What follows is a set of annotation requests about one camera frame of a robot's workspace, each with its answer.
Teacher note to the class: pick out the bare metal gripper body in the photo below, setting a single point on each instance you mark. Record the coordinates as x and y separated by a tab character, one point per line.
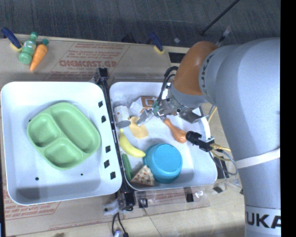
171	110

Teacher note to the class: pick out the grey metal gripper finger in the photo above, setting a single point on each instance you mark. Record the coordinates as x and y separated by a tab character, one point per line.
143	119
150	110

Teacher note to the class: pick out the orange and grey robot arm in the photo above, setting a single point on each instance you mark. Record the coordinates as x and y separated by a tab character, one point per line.
246	102

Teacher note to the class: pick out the white and orange carton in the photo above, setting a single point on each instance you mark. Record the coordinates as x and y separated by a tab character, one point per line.
145	102

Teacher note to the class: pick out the white small can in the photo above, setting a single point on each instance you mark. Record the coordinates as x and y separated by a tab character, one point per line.
122	114

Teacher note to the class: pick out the orange chicken drumstick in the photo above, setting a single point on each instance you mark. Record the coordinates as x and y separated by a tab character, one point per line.
178	133

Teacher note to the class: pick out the yellow banana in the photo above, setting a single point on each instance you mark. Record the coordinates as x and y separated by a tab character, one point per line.
128	147

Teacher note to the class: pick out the blue bowl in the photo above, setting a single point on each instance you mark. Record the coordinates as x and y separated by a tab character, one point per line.
164	162

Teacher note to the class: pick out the green cucumber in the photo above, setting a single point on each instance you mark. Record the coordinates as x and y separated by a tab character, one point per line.
127	167

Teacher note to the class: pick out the brown cardboard board red print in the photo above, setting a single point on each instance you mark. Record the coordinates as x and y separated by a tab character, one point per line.
138	58

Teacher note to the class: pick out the slice of pizza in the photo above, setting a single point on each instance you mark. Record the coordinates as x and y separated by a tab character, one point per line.
143	178

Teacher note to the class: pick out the white plastic tray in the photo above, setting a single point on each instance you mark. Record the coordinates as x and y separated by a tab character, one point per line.
199	167
19	137

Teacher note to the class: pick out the green divided plate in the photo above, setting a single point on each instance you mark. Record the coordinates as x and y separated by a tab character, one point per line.
71	127

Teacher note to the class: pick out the orange carrot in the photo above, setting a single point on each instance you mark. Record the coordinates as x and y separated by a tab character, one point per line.
38	54

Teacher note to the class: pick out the green toy bottle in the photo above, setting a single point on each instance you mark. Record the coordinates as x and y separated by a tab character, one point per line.
27	49

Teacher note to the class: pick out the black cylinder on white bracket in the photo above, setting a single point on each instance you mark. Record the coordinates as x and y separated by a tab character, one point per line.
196	139

